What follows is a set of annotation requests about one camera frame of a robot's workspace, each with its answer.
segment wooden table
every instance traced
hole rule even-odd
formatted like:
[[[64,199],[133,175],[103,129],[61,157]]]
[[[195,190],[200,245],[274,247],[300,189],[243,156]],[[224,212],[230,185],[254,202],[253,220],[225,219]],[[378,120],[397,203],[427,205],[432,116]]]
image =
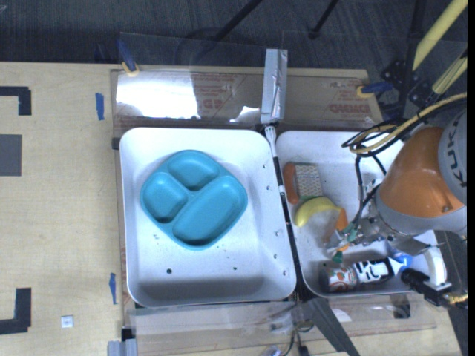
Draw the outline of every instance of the wooden table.
[[[0,86],[32,91],[31,116],[18,115],[16,98],[0,97],[0,134],[22,135],[22,175],[0,177],[0,319],[13,317],[17,288],[32,291],[31,327],[0,335],[0,355],[106,355],[108,341],[120,339],[113,69],[117,66],[0,64]],[[96,93],[104,96],[104,120],[98,120]],[[62,328],[61,317],[68,315],[73,327]],[[352,340],[362,355],[460,355],[446,311],[433,315],[434,329]],[[334,352],[326,340],[307,345],[314,354]],[[258,355],[262,349],[215,354]]]

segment yellow tube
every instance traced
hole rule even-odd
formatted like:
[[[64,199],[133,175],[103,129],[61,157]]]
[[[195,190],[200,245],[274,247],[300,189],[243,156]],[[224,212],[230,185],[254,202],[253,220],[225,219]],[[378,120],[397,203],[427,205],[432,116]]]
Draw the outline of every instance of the yellow tube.
[[[467,70],[468,59],[457,59],[432,85],[432,91],[442,95]]]
[[[424,61],[425,57],[430,53],[442,36],[447,32],[448,28],[455,22],[460,13],[467,7],[468,0],[452,0],[445,8],[442,15],[432,25],[432,28],[426,33],[424,38],[417,46],[416,57],[414,58],[413,71]]]

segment yellow banana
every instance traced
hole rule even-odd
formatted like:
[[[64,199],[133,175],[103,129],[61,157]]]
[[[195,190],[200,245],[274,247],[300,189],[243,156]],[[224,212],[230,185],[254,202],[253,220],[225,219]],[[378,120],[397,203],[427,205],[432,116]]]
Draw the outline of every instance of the yellow banana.
[[[312,198],[307,200],[297,209],[294,222],[298,227],[303,227],[305,224],[307,224],[312,215],[326,210],[340,211],[341,208],[326,197]]]

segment gray carpet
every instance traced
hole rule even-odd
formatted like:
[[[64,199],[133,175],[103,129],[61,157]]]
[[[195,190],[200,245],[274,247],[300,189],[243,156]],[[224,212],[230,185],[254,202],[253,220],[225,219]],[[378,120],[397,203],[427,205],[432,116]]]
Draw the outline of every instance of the gray carpet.
[[[290,67],[366,68],[372,80],[377,80],[382,69],[394,59],[404,58],[415,0],[341,1],[324,25],[321,37],[311,41],[307,31],[316,24],[329,1],[265,0],[225,41],[262,48],[286,48]],[[98,43],[103,43],[111,58],[115,59],[115,40],[123,38],[139,62],[174,63],[176,54],[170,49],[176,52],[181,38],[196,30],[222,27],[247,2],[0,0],[0,61],[92,63],[95,62],[94,50]],[[428,0],[424,31],[449,2]],[[137,38],[124,33],[147,36]],[[467,41],[466,10],[418,73],[429,81],[435,81],[464,50]],[[259,62],[252,56],[243,56],[247,50],[242,49],[234,61],[242,65]],[[448,92],[465,90],[466,80],[465,74]],[[451,315],[462,350],[467,355],[468,311],[459,310]]]

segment blue plate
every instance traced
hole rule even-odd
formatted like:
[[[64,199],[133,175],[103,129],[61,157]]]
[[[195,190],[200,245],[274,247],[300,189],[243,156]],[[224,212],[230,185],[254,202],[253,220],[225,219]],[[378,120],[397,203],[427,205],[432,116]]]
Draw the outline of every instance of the blue plate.
[[[239,220],[246,189],[200,151],[169,157],[143,184],[140,202],[148,217],[176,243],[209,248]]]

